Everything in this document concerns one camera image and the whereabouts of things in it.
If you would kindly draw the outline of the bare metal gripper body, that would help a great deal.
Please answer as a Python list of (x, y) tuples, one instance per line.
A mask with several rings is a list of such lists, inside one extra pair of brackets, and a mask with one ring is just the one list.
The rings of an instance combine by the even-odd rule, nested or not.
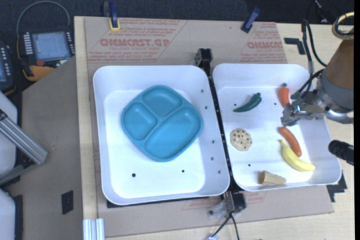
[(298, 119), (326, 117), (341, 124), (352, 124), (354, 121), (348, 116), (354, 110), (354, 93), (348, 89), (334, 90), (330, 94), (324, 89), (296, 92), (292, 95), (292, 107)]

